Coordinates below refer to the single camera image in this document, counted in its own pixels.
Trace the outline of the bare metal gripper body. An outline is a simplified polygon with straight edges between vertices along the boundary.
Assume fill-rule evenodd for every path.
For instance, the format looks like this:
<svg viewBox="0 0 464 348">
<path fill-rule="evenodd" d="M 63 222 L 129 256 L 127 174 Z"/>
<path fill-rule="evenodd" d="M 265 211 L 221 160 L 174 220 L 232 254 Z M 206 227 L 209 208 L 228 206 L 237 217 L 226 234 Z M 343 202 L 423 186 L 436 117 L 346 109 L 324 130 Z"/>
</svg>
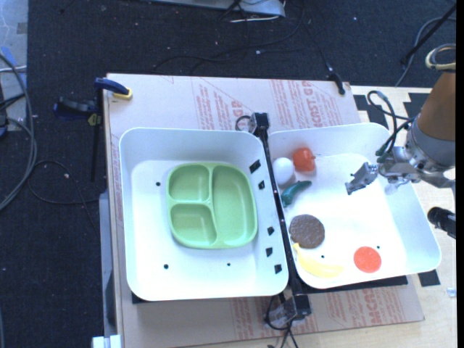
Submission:
<svg viewBox="0 0 464 348">
<path fill-rule="evenodd" d="M 455 180 L 445 172 L 454 167 L 417 146 L 395 146 L 377 159 L 378 171 L 392 184 L 423 181 L 438 189 L 453 189 Z"/>
</svg>

